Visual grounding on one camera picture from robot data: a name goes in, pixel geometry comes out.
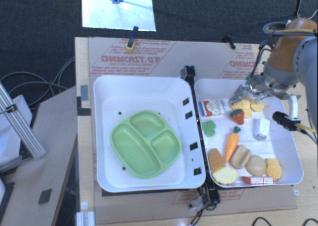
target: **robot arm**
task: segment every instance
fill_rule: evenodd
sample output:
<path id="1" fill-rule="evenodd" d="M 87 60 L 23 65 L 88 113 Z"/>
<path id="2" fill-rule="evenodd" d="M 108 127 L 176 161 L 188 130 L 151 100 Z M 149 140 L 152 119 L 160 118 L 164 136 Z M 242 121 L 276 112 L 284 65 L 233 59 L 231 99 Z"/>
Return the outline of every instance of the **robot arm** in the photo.
<path id="1" fill-rule="evenodd" d="M 282 36 L 265 63 L 263 73 L 252 73 L 247 85 L 237 89 L 231 103 L 244 98 L 249 92 L 255 96 L 256 103 L 268 96 L 289 99 L 286 91 L 301 82 L 306 88 L 309 113 L 317 130 L 317 23 L 298 18 L 278 32 L 266 26 L 264 31 Z"/>

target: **toy bread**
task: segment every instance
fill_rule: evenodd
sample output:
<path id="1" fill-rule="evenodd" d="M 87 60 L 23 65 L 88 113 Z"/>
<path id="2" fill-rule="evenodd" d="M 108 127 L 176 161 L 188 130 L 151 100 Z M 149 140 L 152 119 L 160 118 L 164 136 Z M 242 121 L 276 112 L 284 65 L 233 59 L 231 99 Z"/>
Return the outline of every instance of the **toy bread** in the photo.
<path id="1" fill-rule="evenodd" d="M 262 176 L 266 171 L 266 163 L 262 157 L 251 155 L 245 168 L 253 176 Z"/>
<path id="2" fill-rule="evenodd" d="M 215 171 L 216 169 L 222 167 L 225 164 L 223 156 L 217 149 L 213 149 L 211 152 L 209 152 L 208 161 L 211 171 Z"/>
<path id="3" fill-rule="evenodd" d="M 235 150 L 234 154 L 232 155 L 230 163 L 235 168 L 244 168 L 250 156 L 251 150 L 247 149 L 243 145 L 239 145 Z"/>
<path id="4" fill-rule="evenodd" d="M 238 179 L 239 173 L 236 169 L 228 165 L 224 165 L 215 170 L 212 173 L 212 176 L 214 180 L 220 184 L 232 184 Z"/>

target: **green divided plate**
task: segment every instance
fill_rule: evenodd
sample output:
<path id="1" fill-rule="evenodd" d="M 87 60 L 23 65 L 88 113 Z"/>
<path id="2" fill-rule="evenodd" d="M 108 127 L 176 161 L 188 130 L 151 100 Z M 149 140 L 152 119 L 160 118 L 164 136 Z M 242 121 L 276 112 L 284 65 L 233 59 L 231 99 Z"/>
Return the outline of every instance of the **green divided plate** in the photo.
<path id="1" fill-rule="evenodd" d="M 181 142 L 173 129 L 151 110 L 139 111 L 115 126 L 110 143 L 125 166 L 141 178 L 158 175 L 181 152 Z"/>

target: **black bracket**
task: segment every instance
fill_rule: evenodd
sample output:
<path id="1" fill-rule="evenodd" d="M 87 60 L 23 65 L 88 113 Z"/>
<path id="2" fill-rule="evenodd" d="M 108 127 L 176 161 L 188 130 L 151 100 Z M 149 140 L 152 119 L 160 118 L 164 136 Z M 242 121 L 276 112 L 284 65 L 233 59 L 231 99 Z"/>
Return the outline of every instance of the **black bracket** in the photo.
<path id="1" fill-rule="evenodd" d="M 201 124 L 200 124 L 198 104 L 197 104 L 195 90 L 194 90 L 194 77 L 195 77 L 195 74 L 196 74 L 195 73 L 195 68 L 194 68 L 194 66 L 185 66 L 180 71 L 180 74 L 181 74 L 181 78 L 184 79 L 186 82 L 188 82 L 190 87 L 191 87 L 191 93 L 192 93 L 192 98 L 193 98 L 195 117 L 196 117 L 196 121 L 197 121 L 197 125 L 198 125 L 200 144 L 201 144 L 202 155 L 203 155 L 203 160 L 204 160 L 204 166 L 205 166 L 205 171 L 206 171 L 205 184 L 207 185 L 207 188 L 208 188 L 209 197 L 210 197 L 210 203 L 211 204 L 217 204 L 217 203 L 220 202 L 218 186 L 211 179 L 210 169 L 209 169 L 209 164 L 208 164 L 208 159 L 207 159 L 207 154 L 206 154 L 204 141 L 203 141 L 203 134 L 202 134 Z"/>
<path id="2" fill-rule="evenodd" d="M 11 112 L 13 112 L 13 111 L 15 111 L 17 109 L 18 109 L 18 107 L 16 106 L 16 104 L 10 105 L 7 108 L 5 108 L 5 111 L 0 112 L 0 115 L 3 114 L 3 113 L 11 113 Z"/>
<path id="3" fill-rule="evenodd" d="M 231 49 L 236 49 L 236 46 L 234 45 L 233 39 L 229 35 L 224 36 L 223 39 L 221 40 L 221 42 L 228 42 L 231 46 Z"/>

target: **orange toy food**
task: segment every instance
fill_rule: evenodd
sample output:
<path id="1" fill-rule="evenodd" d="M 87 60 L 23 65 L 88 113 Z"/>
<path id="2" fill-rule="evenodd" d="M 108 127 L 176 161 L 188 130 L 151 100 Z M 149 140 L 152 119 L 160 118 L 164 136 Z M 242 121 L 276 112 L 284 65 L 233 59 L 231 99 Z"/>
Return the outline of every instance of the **orange toy food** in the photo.
<path id="1" fill-rule="evenodd" d="M 225 148 L 225 161 L 228 162 L 231 159 L 232 154 L 235 151 L 235 148 L 237 147 L 239 143 L 239 135 L 238 132 L 240 131 L 240 128 L 235 126 L 234 131 L 230 133 L 226 148 Z"/>
<path id="2" fill-rule="evenodd" d="M 225 164 L 225 160 L 218 149 L 213 149 L 211 152 L 209 152 L 208 161 L 211 171 L 215 171 Z"/>

